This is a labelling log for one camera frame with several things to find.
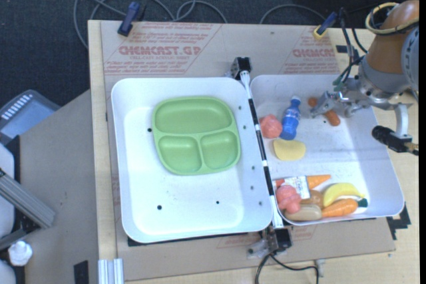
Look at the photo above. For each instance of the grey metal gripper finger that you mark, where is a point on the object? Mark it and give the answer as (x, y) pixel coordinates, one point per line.
(324, 103)
(353, 109)

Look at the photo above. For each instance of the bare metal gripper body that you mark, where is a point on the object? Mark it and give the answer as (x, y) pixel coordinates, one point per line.
(361, 93)

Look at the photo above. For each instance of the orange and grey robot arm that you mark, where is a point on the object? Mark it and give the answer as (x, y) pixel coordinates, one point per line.
(386, 50)

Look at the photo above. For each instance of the orange sausage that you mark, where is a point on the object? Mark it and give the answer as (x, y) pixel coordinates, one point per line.
(333, 118)

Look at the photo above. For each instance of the blue plastic bottle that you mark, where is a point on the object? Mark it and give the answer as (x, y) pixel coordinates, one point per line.
(290, 121)

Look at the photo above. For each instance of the white plastic tray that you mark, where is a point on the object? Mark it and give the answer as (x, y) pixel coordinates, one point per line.
(186, 203)
(346, 156)

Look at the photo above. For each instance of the yellow biscuit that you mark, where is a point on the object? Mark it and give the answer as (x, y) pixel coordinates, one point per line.
(289, 149)

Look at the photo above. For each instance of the pink lumpy toy food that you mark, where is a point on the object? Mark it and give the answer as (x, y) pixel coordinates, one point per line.
(288, 199)
(270, 126)

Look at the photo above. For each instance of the thin black and white rod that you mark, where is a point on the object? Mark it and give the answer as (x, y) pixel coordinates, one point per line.
(260, 139)

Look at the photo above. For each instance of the orange carrot without leaves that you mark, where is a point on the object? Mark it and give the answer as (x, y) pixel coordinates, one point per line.
(319, 180)

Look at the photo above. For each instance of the yellow banana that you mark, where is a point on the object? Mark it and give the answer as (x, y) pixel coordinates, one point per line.
(339, 193)

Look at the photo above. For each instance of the white packet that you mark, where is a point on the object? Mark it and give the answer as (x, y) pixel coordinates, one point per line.
(298, 184)

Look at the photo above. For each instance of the brown bread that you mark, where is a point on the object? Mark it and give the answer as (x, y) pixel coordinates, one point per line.
(314, 198)

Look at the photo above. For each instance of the orange carrot with green top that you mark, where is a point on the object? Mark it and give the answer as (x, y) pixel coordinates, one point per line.
(341, 207)

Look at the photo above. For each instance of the tan hot dog bun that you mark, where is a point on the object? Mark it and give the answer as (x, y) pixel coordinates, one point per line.
(304, 213)

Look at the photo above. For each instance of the green divided plate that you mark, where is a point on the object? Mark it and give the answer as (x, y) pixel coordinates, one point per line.
(194, 134)

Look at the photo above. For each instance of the brown cardboard board red print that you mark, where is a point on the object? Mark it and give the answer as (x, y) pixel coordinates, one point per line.
(199, 43)

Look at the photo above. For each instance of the black cylinder on white bracket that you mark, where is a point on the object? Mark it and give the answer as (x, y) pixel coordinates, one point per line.
(387, 136)

